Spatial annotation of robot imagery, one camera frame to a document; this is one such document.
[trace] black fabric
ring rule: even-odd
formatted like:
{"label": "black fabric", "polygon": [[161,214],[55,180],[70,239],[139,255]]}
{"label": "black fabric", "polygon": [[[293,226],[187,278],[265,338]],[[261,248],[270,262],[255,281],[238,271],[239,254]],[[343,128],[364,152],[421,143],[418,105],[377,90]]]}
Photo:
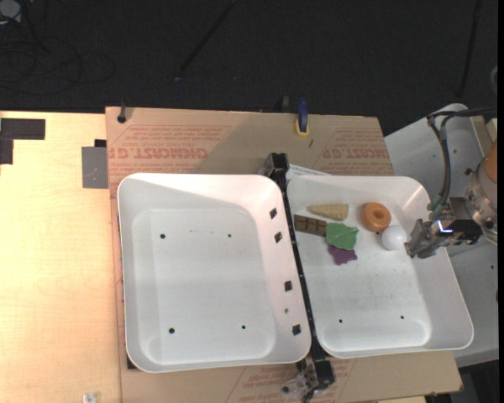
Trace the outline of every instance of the black fabric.
{"label": "black fabric", "polygon": [[[497,103],[498,0],[26,0],[0,26],[0,109],[106,106],[377,116],[384,135],[451,102]],[[22,42],[12,43],[11,39]]]}

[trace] white egg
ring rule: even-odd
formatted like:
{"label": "white egg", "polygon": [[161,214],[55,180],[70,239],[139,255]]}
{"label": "white egg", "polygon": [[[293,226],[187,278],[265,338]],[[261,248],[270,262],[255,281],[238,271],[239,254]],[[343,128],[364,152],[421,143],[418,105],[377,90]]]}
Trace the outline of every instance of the white egg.
{"label": "white egg", "polygon": [[390,251],[402,249],[407,239],[407,232],[400,225],[391,225],[383,231],[381,236],[383,245]]}

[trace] cardboard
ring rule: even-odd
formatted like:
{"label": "cardboard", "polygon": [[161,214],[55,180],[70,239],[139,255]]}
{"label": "cardboard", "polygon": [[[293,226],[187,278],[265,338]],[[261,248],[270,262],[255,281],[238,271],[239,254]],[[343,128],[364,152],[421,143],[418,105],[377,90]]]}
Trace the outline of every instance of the cardboard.
{"label": "cardboard", "polygon": [[[295,132],[296,115],[180,109],[106,109],[108,183],[112,210],[118,339],[123,403],[281,403],[295,401],[281,385],[295,364],[148,374],[128,369],[116,192],[138,172],[255,174],[268,154],[287,153],[292,165],[333,175],[393,175],[377,118],[309,115],[307,137]],[[333,359],[336,383],[317,403],[349,403],[459,390],[450,352]]]}

